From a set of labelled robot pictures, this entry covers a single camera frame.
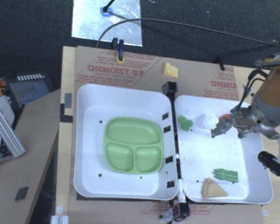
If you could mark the orange carrot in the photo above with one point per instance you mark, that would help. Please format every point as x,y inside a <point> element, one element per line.
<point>226,116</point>

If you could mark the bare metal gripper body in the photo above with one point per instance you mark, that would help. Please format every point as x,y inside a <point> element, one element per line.
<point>246,121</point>

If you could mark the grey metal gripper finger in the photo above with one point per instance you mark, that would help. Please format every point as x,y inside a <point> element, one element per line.
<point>244,133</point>
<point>220,128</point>

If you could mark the green broccoli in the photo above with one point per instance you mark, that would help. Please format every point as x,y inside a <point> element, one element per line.
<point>185,122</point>

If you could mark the thin black and white rod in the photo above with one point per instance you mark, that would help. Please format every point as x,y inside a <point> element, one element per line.
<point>176,141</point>

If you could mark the white plastic tray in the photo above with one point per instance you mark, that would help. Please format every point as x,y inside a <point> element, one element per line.
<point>211,158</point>
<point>94,139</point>

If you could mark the green asparagus bundle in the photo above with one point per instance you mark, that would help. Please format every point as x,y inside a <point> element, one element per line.
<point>226,175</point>

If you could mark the brown cardboard board red print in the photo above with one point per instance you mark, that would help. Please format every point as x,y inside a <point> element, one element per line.
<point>143,68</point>

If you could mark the white round toy food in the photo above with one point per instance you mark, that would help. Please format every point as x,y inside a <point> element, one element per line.
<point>209,121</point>

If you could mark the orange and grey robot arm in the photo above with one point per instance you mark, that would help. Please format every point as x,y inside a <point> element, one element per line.
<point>278,91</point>

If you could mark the black cylinder on white bracket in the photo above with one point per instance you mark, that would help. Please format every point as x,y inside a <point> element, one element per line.
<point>275,157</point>

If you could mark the tan pizza slice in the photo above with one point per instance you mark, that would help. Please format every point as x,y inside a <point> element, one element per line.
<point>212,189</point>

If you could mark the green divided plate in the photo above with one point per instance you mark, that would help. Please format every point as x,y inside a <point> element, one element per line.
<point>133,145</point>

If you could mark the yellow cheese wedge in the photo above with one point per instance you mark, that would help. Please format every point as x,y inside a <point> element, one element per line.
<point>170,70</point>

